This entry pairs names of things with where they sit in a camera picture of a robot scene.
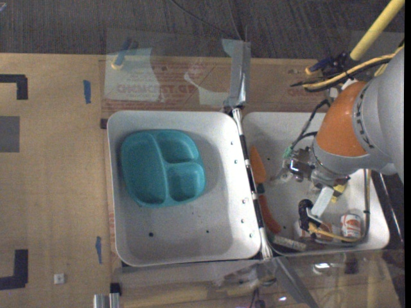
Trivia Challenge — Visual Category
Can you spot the black cylinder on white bracket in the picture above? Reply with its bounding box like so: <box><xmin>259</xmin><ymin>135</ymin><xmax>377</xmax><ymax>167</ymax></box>
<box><xmin>297</xmin><ymin>186</ymin><xmax>335</xmax><ymax>232</ymax></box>

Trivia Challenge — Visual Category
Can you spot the thin black and white rod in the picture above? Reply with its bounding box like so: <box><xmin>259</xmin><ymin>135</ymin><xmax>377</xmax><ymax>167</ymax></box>
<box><xmin>231</xmin><ymin>107</ymin><xmax>273</xmax><ymax>260</ymax></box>

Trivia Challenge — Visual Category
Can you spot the green divided plate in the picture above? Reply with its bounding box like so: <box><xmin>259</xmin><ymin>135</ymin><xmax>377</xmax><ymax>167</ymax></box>
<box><xmin>120</xmin><ymin>128</ymin><xmax>207</xmax><ymax>209</ymax></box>

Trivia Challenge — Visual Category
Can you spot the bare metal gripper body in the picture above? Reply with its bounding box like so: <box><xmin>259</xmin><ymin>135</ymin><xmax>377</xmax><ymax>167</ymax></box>
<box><xmin>282</xmin><ymin>146</ymin><xmax>351</xmax><ymax>192</ymax></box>

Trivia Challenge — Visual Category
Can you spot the white and red can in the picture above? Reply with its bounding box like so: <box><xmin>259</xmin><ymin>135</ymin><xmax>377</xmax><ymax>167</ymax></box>
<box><xmin>340</xmin><ymin>213</ymin><xmax>363</xmax><ymax>239</ymax></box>

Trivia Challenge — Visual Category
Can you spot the white plastic tray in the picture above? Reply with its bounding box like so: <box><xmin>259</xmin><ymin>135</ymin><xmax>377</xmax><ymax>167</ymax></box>
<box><xmin>241</xmin><ymin>111</ymin><xmax>391</xmax><ymax>257</ymax></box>
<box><xmin>106</xmin><ymin>110</ymin><xmax>263</xmax><ymax>268</ymax></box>

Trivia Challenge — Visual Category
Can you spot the brown and white bar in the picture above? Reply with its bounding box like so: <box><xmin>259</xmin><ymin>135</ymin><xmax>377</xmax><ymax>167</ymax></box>
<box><xmin>272</xmin><ymin>234</ymin><xmax>308</xmax><ymax>253</ymax></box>

